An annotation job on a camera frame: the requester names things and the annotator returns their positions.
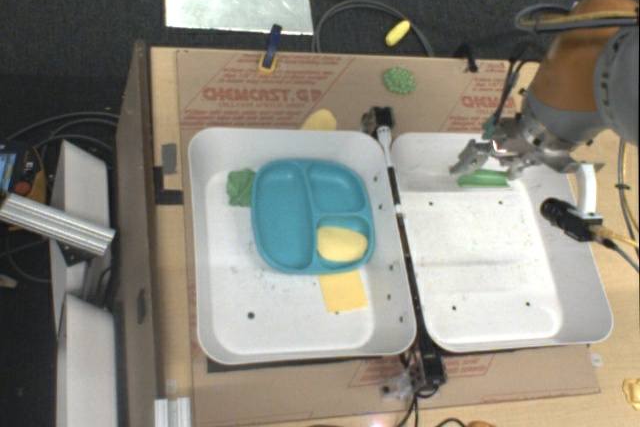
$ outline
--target multimeter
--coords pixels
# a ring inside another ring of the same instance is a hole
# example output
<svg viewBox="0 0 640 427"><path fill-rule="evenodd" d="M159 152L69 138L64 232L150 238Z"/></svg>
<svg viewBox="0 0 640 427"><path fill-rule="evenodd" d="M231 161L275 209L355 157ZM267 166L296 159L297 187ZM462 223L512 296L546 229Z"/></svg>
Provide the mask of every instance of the multimeter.
<svg viewBox="0 0 640 427"><path fill-rule="evenodd" d="M0 189L44 203L46 184L35 151L26 144L0 143Z"/></svg>

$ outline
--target cardboard box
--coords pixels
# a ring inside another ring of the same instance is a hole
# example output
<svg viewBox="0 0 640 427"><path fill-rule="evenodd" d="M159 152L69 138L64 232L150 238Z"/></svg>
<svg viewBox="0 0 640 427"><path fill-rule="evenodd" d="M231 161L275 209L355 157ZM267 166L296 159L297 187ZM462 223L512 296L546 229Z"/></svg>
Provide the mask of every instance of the cardboard box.
<svg viewBox="0 0 640 427"><path fill-rule="evenodd" d="M298 128L320 108L331 110L342 130L358 129L372 106L392 106L396 136L476 132L497 105L507 63L481 61L479 72L470 73L464 60L283 53L276 72L261 75L259 55L152 48L146 63L144 46L135 49L118 131L126 276L118 310L126 374L120 398L131 427L152 425L152 398L165 396L191 396L198 427L406 410L406 401L382 398L382 387L403 370L397 356L242 369L208 363L194 332L186 149L208 126ZM396 95L381 84L394 66L413 73L413 94ZM530 78L535 65L527 69ZM514 110L510 100L506 113ZM424 407L599 390L585 346L450 356L445 364L448 382Z"/></svg>

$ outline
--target teal divided plate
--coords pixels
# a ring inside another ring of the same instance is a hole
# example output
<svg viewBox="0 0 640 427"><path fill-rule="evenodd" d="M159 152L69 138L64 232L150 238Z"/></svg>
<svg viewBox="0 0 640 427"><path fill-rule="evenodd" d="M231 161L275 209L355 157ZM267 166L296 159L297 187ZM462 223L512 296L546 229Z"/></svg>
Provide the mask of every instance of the teal divided plate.
<svg viewBox="0 0 640 427"><path fill-rule="evenodd" d="M260 256L294 274L345 272L364 264L374 246L373 216L362 179L347 166L325 160L276 160L255 176L251 222ZM317 231L337 226L364 235L358 260L335 262L317 250Z"/></svg>

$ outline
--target white tray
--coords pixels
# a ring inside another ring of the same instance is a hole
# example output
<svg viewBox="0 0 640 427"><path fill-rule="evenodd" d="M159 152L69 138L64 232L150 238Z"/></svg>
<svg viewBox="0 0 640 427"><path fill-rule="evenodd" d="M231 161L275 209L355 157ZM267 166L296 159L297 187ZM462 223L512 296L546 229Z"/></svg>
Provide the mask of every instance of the white tray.
<svg viewBox="0 0 640 427"><path fill-rule="evenodd" d="M606 338L613 320L589 245L539 213L548 197L575 203L567 176L538 166L506 189L460 188L448 167L470 138L404 134L393 144L433 340L472 352Z"/></svg>
<svg viewBox="0 0 640 427"><path fill-rule="evenodd" d="M246 207L229 206L230 171L283 158L326 159L360 175L371 201L375 249L360 268L369 306L326 311L318 278L285 274L259 256ZM210 128L189 146L197 325L212 359L243 364L398 354L415 337L402 247L384 155L359 132Z"/></svg>

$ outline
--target blue clip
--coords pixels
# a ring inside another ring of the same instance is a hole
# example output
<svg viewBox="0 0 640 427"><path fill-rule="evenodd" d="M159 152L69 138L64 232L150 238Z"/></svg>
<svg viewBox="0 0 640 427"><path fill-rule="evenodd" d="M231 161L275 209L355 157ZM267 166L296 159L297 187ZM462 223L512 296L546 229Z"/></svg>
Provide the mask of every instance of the blue clip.
<svg viewBox="0 0 640 427"><path fill-rule="evenodd" d="M258 70L261 73L273 73L276 69L276 61L278 56L278 45L280 44L280 36L282 33L282 27L274 24L271 27L271 33L269 34L269 42L267 43L267 51L260 57L260 63L258 64Z"/></svg>

